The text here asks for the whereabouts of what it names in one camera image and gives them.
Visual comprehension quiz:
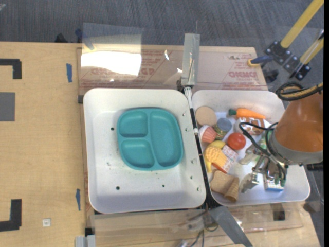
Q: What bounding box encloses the white and brown packet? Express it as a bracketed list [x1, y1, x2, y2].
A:
[234, 117, 272, 136]

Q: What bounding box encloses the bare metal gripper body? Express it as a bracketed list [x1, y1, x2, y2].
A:
[253, 152, 288, 187]

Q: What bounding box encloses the brown cardboard board red print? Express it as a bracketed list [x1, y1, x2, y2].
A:
[77, 46, 305, 233]

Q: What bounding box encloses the tan ice cream cone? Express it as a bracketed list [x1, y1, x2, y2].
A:
[224, 177, 240, 203]

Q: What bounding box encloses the brown bread slice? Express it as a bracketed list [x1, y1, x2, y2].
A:
[210, 170, 236, 196]

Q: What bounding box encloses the white plastic tray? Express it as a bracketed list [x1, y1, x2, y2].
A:
[82, 87, 207, 214]
[191, 90, 311, 207]

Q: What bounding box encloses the tan round biscuit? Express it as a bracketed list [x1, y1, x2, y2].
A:
[194, 105, 218, 127]

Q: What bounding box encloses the red tomato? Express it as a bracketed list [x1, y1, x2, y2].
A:
[227, 132, 247, 151]

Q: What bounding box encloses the blue and white carton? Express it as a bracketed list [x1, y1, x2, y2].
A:
[264, 180, 285, 192]

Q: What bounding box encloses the yellow banana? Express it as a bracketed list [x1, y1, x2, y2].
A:
[204, 140, 226, 173]

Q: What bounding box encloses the white and red carton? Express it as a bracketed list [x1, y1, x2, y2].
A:
[212, 145, 240, 174]

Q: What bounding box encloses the orange carrot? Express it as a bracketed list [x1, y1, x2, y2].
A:
[228, 108, 266, 120]

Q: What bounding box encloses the teal divided plate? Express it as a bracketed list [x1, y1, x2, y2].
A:
[116, 108, 184, 171]

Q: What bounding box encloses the pink cupcake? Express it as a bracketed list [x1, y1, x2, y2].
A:
[198, 125, 217, 144]

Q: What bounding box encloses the small can with grey lid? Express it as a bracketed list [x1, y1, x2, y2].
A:
[214, 117, 233, 141]

